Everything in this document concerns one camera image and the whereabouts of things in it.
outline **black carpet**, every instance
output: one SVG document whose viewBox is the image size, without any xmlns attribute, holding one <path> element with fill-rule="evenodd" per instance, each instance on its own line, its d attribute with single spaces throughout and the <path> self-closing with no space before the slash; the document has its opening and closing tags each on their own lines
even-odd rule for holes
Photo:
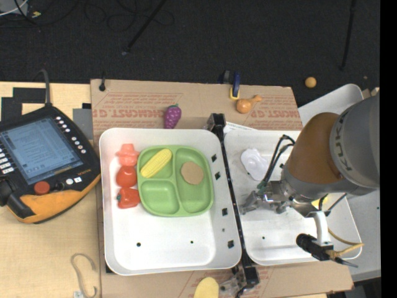
<svg viewBox="0 0 397 298">
<path fill-rule="evenodd" d="M 26 17 L 0 16 L 0 80 L 101 78 L 291 86 L 298 106 L 353 83 L 380 86 L 380 0 L 29 0 Z M 305 78 L 317 86 L 308 89 Z"/>
</svg>

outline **red toy food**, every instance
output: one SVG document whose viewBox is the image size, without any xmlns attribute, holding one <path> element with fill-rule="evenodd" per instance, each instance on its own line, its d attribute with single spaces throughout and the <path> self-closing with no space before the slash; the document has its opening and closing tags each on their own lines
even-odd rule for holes
<svg viewBox="0 0 397 298">
<path fill-rule="evenodd" d="M 121 166 L 116 174 L 116 183 L 118 186 L 130 187 L 136 185 L 136 169 L 134 166 Z"/>
<path fill-rule="evenodd" d="M 138 160 L 139 152 L 135 150 L 132 143 L 124 143 L 120 151 L 116 152 L 118 162 L 122 166 L 135 166 Z"/>
<path fill-rule="evenodd" d="M 182 109 L 180 109 L 178 104 L 169 106 L 164 115 L 164 128 L 174 129 L 181 117 Z"/>
<path fill-rule="evenodd" d="M 141 199 L 138 190 L 130 187 L 122 187 L 117 194 L 117 201 L 119 208 L 127 209 L 129 207 L 136 207 L 141 202 Z"/>
</svg>

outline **emergency stop button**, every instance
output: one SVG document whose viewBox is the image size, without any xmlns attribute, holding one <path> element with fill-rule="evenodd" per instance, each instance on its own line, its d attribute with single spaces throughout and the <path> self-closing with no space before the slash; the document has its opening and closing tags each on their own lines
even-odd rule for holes
<svg viewBox="0 0 397 298">
<path fill-rule="evenodd" d="M 50 192 L 50 185 L 46 181 L 39 181 L 34 185 L 33 190 L 37 196 L 43 196 Z"/>
</svg>

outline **yellow corn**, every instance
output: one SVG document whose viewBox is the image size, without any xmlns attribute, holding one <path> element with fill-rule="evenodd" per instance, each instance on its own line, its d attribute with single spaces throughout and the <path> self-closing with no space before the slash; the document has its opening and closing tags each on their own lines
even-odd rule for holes
<svg viewBox="0 0 397 298">
<path fill-rule="evenodd" d="M 157 152 L 150 158 L 148 162 L 142 167 L 141 175 L 144 178 L 151 178 L 170 162 L 172 152 L 168 148 L 164 148 Z"/>
</svg>

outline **purple eggplant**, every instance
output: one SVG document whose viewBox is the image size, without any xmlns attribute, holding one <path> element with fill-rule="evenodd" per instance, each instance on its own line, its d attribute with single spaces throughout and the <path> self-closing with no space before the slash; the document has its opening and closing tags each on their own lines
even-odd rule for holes
<svg viewBox="0 0 397 298">
<path fill-rule="evenodd" d="M 182 109 L 180 109 L 178 104 L 169 106 L 164 115 L 164 128 L 174 129 L 181 116 Z"/>
</svg>

